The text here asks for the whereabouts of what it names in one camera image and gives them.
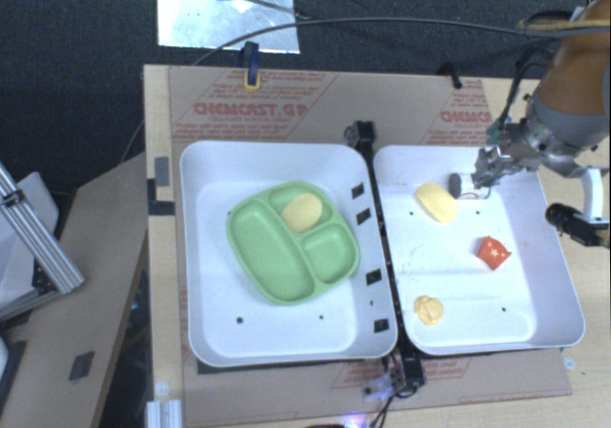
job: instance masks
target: black fabric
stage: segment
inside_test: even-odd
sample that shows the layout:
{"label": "black fabric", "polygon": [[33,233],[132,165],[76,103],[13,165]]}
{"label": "black fabric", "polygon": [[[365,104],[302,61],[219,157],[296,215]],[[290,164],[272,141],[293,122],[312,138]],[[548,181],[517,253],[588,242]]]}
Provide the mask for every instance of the black fabric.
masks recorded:
{"label": "black fabric", "polygon": [[[409,15],[513,27],[537,11],[585,0],[295,0],[316,18]],[[202,50],[157,45],[156,0],[0,0],[0,161],[19,179],[40,171],[67,191],[116,166],[142,118],[142,65],[189,64]],[[269,68],[511,76],[526,40],[408,24],[316,27],[299,55]],[[221,53],[209,64],[233,65]],[[137,139],[134,154],[143,148]]]}

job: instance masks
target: green plate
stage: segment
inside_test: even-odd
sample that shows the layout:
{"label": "green plate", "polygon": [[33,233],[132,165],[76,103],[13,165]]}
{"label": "green plate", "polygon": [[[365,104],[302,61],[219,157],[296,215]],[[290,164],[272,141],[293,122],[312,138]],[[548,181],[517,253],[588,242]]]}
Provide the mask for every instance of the green plate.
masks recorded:
{"label": "green plate", "polygon": [[[291,231],[280,213],[304,192],[323,202],[318,223]],[[227,236],[244,271],[265,297],[299,304],[335,287],[358,267],[359,248],[348,224],[318,187],[290,182],[242,201],[230,212]]]}

